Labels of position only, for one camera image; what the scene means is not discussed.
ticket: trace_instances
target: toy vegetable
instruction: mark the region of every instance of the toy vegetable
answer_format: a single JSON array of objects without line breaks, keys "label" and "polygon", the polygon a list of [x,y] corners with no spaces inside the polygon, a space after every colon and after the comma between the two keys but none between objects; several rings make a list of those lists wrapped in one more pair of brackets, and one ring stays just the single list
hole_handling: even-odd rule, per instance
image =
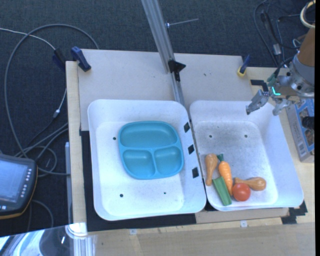
[{"label": "toy vegetable", "polygon": [[232,196],[232,187],[233,187],[233,180],[231,174],[230,165],[224,160],[224,154],[217,155],[220,163],[218,165],[218,170],[220,175],[223,177],[226,188],[228,189],[229,195]]},{"label": "toy vegetable", "polygon": [[205,167],[206,167],[206,180],[205,184],[207,186],[212,185],[212,174],[218,165],[218,158],[215,154],[207,154],[205,156]]},{"label": "toy vegetable", "polygon": [[238,177],[234,178],[234,183],[245,183],[247,184],[252,190],[261,191],[264,190],[267,186],[267,182],[262,177],[253,177],[246,180],[240,179]]}]

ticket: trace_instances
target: tomato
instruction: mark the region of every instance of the tomato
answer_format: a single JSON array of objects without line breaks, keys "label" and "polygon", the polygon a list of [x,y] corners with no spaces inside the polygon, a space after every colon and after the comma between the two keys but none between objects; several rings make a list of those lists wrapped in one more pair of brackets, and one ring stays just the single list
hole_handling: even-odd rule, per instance
[{"label": "tomato", "polygon": [[237,201],[247,201],[251,195],[250,187],[245,183],[237,183],[232,188],[233,197]]}]

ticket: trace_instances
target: green vegetable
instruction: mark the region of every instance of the green vegetable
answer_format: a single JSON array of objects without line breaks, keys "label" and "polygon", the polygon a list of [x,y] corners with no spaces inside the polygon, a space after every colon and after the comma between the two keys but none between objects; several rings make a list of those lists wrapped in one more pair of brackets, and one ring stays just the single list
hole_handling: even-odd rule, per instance
[{"label": "green vegetable", "polygon": [[218,195],[222,201],[222,204],[224,206],[228,206],[231,205],[231,197],[229,195],[226,183],[224,178],[221,176],[219,178],[215,178],[212,180],[213,185],[216,189],[216,191],[218,192]]}]

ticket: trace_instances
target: black screen device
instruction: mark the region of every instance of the black screen device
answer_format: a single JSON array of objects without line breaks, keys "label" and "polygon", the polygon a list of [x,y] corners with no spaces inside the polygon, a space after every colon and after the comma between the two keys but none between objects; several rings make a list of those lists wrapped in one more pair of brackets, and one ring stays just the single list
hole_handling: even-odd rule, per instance
[{"label": "black screen device", "polygon": [[0,220],[25,212],[34,194],[38,167],[34,160],[0,154]]}]

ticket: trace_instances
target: blue clip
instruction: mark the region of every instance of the blue clip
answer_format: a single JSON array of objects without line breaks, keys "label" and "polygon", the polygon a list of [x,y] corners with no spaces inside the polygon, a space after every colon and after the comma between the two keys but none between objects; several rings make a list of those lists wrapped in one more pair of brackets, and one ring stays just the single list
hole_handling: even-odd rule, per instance
[{"label": "blue clip", "polygon": [[71,55],[74,60],[79,61],[78,65],[84,72],[87,72],[91,69],[91,66],[88,64],[82,50],[80,50],[77,46],[71,48]]}]

